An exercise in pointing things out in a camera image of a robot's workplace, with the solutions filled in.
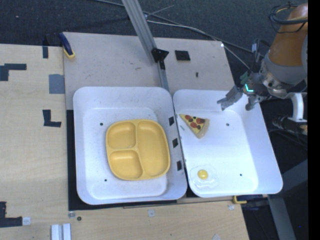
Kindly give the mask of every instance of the green light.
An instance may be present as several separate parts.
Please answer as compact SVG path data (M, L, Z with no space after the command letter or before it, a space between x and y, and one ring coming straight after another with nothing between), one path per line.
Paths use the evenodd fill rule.
M245 84L245 89L246 89L246 91L247 92L253 92L254 90L249 90L249 88L248 88L248 85L247 84Z

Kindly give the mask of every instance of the metal bracket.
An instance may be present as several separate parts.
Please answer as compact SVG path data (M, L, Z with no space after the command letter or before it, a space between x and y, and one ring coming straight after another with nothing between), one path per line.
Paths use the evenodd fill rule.
M155 62L159 62L159 65L160 65L160 69L162 70L166 70L166 67L165 67L165 58L167 57L167 55L169 54L168 51L166 50L161 50L161 49L158 49L158 48L153 48L152 51L152 56L153 56L153 59Z
M303 97L306 93L292 93L290 96L292 104L293 104L293 114L292 117L289 117L290 120L294 122L307 122L304 120L304 100Z

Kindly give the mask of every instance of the toy pizza slice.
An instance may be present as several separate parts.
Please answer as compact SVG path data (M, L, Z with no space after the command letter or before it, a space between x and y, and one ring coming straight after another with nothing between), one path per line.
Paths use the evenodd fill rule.
M206 134L209 128L209 119L204 119L189 114L179 114L179 116L197 138L201 139Z

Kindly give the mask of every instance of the egg yolk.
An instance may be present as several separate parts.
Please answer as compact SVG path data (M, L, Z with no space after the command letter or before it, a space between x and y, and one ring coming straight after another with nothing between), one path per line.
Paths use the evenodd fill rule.
M202 180L205 180L208 178L208 172L206 170L199 170L198 177Z

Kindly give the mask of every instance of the black tape marking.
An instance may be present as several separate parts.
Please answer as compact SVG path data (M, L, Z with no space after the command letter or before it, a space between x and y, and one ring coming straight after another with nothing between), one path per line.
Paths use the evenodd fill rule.
M5 63L0 66L0 81L9 80L9 70L27 70L27 64Z
M178 139L175 138L173 141L172 141L172 145L173 145L173 148L175 148L176 146L178 146Z
M175 118L173 116L171 116L169 118L169 125L172 126L175 123Z
M180 160L178 162L176 162L176 168L178 171L180 171L182 169L182 163Z
M189 52L186 50L175 50L175 57L177 61L190 61Z
M0 81L9 80L9 70L5 66L0 66Z
M17 227L22 226L23 218L6 218L6 202L0 202L0 228L9 228L9 227Z
M51 110L50 109L43 109L42 113L43 113L43 119L44 119L43 126L61 127L61 122L52 122L51 121Z
M49 58L49 50L47 46L42 46L42 58L44 59Z
M0 202L0 219L4 219L6 216L6 202Z

